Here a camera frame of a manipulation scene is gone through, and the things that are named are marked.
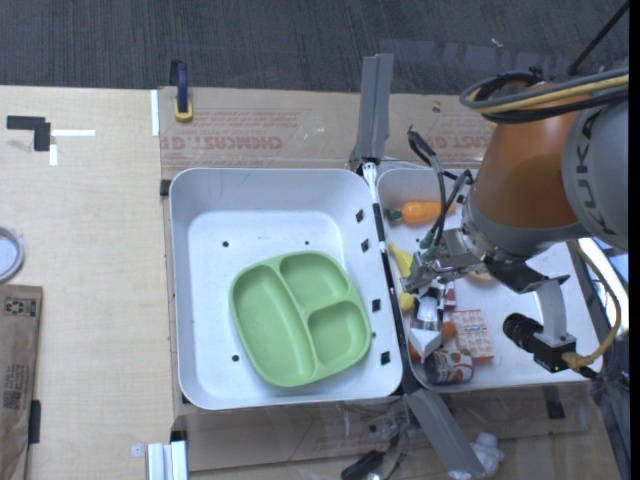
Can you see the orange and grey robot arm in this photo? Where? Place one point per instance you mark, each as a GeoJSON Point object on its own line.
{"type": "Point", "coordinates": [530, 178]}

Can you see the black cylinder on white bracket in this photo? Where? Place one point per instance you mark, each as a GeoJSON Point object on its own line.
{"type": "Point", "coordinates": [550, 318]}

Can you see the clear plastic bottle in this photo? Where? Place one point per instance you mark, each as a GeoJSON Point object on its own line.
{"type": "Point", "coordinates": [428, 313]}

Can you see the yellow banana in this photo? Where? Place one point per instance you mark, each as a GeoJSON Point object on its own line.
{"type": "Point", "coordinates": [402, 260]}

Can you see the white crumpled tissue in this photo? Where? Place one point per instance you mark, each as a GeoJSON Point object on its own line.
{"type": "Point", "coordinates": [487, 450]}

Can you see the red and white packet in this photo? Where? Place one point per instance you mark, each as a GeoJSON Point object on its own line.
{"type": "Point", "coordinates": [450, 297]}

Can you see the white plastic tray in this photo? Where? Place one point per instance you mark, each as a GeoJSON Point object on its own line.
{"type": "Point", "coordinates": [520, 368]}
{"type": "Point", "coordinates": [210, 288]}

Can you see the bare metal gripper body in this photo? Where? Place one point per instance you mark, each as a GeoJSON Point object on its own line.
{"type": "Point", "coordinates": [457, 254]}

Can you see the brown paper packet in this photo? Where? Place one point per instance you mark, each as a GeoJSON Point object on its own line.
{"type": "Point", "coordinates": [17, 368]}

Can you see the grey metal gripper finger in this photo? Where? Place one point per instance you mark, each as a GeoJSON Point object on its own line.
{"type": "Point", "coordinates": [436, 282]}
{"type": "Point", "coordinates": [414, 277]}

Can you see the green divided plate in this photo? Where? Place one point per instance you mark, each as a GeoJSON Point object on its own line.
{"type": "Point", "coordinates": [280, 318]}

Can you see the small orange toy food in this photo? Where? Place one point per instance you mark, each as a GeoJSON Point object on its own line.
{"type": "Point", "coordinates": [448, 331]}

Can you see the orange and white carton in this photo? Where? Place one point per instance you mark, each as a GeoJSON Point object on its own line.
{"type": "Point", "coordinates": [472, 335]}

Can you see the orange carrot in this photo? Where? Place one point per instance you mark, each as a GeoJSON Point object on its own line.
{"type": "Point", "coordinates": [422, 212]}

